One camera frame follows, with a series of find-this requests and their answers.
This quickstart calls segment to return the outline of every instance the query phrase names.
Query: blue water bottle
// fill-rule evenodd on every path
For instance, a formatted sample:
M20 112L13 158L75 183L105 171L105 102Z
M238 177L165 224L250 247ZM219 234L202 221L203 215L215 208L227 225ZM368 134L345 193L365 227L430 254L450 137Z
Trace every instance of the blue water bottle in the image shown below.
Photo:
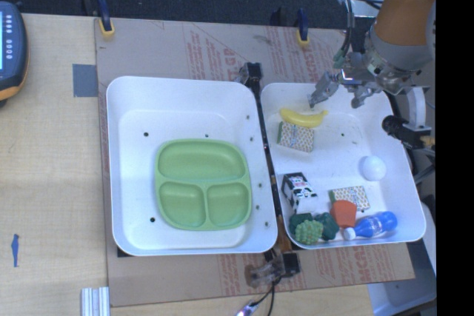
M375 237L383 232L394 230L397 224L397 217L393 212L380 212L373 216L362 218L353 228L346 228L344 230L344 238L346 240L353 240L356 237Z

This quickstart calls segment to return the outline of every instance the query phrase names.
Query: yellow banana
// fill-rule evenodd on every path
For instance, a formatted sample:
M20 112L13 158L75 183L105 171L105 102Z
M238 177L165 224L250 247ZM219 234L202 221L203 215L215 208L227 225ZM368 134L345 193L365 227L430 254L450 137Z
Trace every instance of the yellow banana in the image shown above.
M312 115L303 115L288 108L280 109L280 116L287 123L299 125L300 127L314 128L323 122L323 118L328 114L328 111L324 110L320 113Z

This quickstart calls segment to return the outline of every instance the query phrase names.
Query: display screen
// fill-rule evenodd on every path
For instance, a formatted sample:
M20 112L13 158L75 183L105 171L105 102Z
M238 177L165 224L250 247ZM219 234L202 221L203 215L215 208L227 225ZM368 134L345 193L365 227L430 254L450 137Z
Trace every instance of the display screen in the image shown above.
M0 71L3 70L3 12L0 11Z

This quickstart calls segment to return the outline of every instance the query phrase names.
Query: small box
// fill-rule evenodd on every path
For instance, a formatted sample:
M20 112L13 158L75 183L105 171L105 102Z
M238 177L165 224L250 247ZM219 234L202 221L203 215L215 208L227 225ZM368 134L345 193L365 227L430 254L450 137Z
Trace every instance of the small box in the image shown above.
M370 208L369 199L363 186L343 187L340 189L331 189L329 191L331 203L335 201L345 200L352 201L358 211L364 211Z
M283 147L311 152L314 145L314 130L282 121L278 126L277 143Z
M285 174L281 191L290 202L294 213L315 212L318 204L318 194L302 172Z

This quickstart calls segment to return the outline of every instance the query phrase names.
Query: green plate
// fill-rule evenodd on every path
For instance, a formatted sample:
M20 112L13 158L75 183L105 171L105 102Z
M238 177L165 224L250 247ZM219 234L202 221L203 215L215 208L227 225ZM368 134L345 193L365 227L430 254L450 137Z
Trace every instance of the green plate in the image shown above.
M247 160L226 141L168 141L156 154L155 189L163 218L189 230L231 229L250 216Z

